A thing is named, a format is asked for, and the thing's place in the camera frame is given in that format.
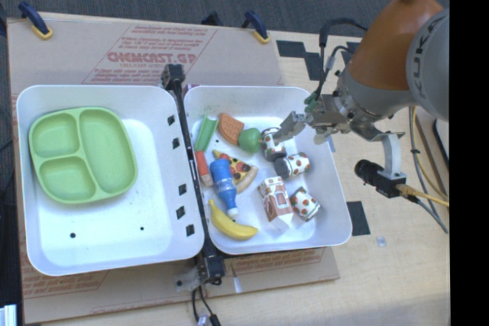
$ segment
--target cardboard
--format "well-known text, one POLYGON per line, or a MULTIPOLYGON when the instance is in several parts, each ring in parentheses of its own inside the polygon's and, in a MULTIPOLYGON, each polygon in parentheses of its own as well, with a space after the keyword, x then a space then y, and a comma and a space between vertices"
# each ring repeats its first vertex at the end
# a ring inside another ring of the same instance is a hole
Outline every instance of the cardboard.
MULTIPOLYGON (((251 29, 40 14, 53 30, 49 40, 35 35, 26 19, 8 20, 14 136, 16 99, 33 85, 157 86, 169 62, 184 65, 186 84, 283 84, 274 46, 259 44, 251 29)), ((19 173, 18 140, 15 164, 19 173)), ((26 324, 191 299, 190 292, 177 290, 173 277, 190 270, 193 260, 61 277, 36 271, 26 252, 20 178, 17 176, 26 324)), ((235 294, 236 278, 242 292, 339 278, 330 247, 232 257, 225 260, 225 266, 222 284, 207 287, 209 296, 235 294)))

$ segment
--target white plastic tray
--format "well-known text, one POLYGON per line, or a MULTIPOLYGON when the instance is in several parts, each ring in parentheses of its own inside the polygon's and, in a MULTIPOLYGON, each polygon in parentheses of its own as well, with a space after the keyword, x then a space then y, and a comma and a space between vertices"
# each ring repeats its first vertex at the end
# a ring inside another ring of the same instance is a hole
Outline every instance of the white plastic tray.
MULTIPOLYGON (((306 90, 294 87, 243 87, 243 86, 198 86, 185 96, 185 108, 193 143, 199 134, 204 116, 217 119, 222 112, 244 122, 244 127, 257 127, 260 131, 278 127, 292 111, 304 112, 306 90)), ((300 186, 317 198, 321 209, 311 221, 305 222, 294 216, 289 230, 281 234, 268 220, 257 186, 263 179, 276 176, 274 165, 264 159, 261 151, 248 153, 225 140, 216 130, 206 148, 206 160, 210 164, 212 150, 220 150, 246 163, 257 166, 259 171, 253 183, 236 197, 239 209, 238 223, 258 228, 258 234, 249 240, 234 240, 218 231, 210 221, 208 200, 215 199, 218 207, 225 210, 224 203, 213 187, 202 184, 202 197, 206 206, 209 233, 213 243, 224 253, 239 255, 278 250, 298 250, 313 247, 329 247, 345 243, 351 236, 351 219, 339 182, 332 151, 328 143, 316 145, 314 130, 306 127, 298 136, 287 140, 288 154, 304 152, 310 159, 311 170, 301 176, 284 181, 292 195, 300 186)))
POLYGON ((37 270, 62 276, 184 260, 200 252, 203 227, 169 93, 152 86, 32 86, 19 95, 17 116, 27 251, 37 270), (41 115, 81 106, 109 108, 122 119, 138 179, 114 198, 67 205, 40 187, 28 132, 41 115))

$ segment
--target milk carton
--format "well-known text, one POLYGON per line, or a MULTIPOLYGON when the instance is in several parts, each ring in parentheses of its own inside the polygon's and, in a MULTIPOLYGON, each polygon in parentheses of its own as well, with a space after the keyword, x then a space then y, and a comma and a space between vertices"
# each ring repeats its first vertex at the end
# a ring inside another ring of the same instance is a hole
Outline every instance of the milk carton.
POLYGON ((290 227, 293 209, 281 176, 266 178, 259 186, 268 221, 280 232, 290 227))

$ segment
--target green divided plate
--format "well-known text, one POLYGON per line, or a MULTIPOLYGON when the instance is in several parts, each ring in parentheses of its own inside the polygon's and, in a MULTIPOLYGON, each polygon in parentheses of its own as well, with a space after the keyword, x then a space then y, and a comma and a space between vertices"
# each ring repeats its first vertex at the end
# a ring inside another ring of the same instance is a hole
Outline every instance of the green divided plate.
POLYGON ((41 187, 58 202, 120 195, 138 177, 125 126, 107 108, 71 108, 38 118, 29 129, 29 149, 41 187))

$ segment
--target wooden table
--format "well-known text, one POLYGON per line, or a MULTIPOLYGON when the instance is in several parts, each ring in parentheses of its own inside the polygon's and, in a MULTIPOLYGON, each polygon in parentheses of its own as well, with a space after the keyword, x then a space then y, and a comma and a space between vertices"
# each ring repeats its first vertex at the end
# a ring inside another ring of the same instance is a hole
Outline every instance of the wooden table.
MULTIPOLYGON (((285 86, 298 86, 308 91, 317 82, 309 80, 304 59, 280 57, 276 40, 303 42, 308 52, 318 53, 315 34, 271 31, 271 42, 280 64, 285 86)), ((345 37, 330 37, 326 53, 345 37)), ((342 69, 338 59, 335 68, 342 69)), ((332 92, 336 77, 329 76, 323 91, 332 92)), ((422 113, 416 133, 420 158, 431 176, 438 176, 449 190, 449 174, 433 145, 430 115, 422 113), (422 140, 427 139, 431 150, 422 140)), ((405 131, 400 139, 403 151, 402 170, 407 183, 422 190, 410 153, 408 110, 396 113, 391 120, 381 121, 382 131, 405 131)), ((363 205, 370 234, 353 236, 333 248, 340 279, 299 286, 268 289, 260 292, 210 298, 208 303, 222 325, 266 324, 288 325, 440 325, 450 322, 450 256, 449 235, 423 208, 401 197, 387 199, 355 175, 355 164, 368 159, 384 164, 381 143, 368 143, 358 135, 336 134, 335 163, 347 202, 363 205)), ((442 221, 449 226, 449 210, 436 205, 442 221)), ((201 301, 198 309, 204 309, 201 301)), ((70 320, 52 321, 46 326, 105 326, 178 324, 195 325, 191 302, 139 308, 70 320)))

